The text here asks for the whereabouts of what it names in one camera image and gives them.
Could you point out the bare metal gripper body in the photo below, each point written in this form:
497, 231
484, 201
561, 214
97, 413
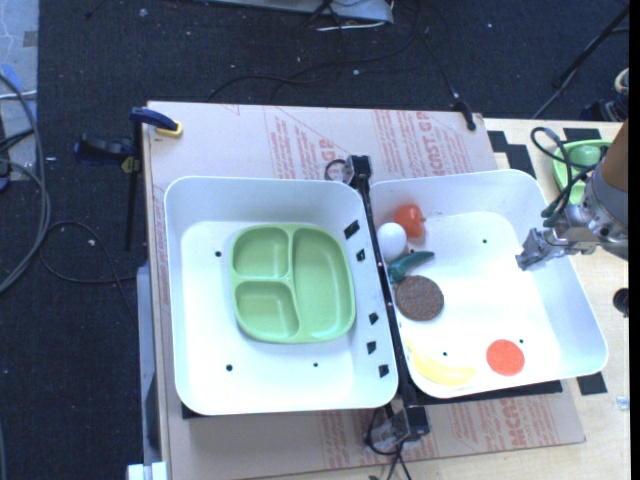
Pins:
575, 235

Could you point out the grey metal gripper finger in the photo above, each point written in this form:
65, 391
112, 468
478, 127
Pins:
529, 260
534, 240

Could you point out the white plastic tray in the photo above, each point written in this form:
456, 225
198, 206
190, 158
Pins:
490, 288
280, 383

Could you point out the light green bowl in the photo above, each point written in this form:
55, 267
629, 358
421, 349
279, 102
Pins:
586, 155

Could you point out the orange round slice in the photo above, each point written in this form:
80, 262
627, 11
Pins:
505, 357

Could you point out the brown round biscuit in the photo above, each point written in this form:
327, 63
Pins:
419, 298

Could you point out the dark green toy pepper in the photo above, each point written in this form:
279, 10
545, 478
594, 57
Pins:
407, 264

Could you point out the orange toy tomato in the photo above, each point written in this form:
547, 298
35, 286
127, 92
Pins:
409, 219

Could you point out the white egg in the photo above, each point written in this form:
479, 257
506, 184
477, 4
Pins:
391, 240

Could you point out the yellow banana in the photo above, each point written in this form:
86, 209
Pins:
442, 372

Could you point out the thin black and white rod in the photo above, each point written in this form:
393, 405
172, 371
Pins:
381, 268

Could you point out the green divided plate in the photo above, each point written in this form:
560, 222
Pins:
320, 283

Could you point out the brown cardboard board red print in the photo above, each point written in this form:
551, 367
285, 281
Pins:
240, 138

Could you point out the black cylinder on white bracket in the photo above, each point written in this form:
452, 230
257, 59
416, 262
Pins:
607, 110

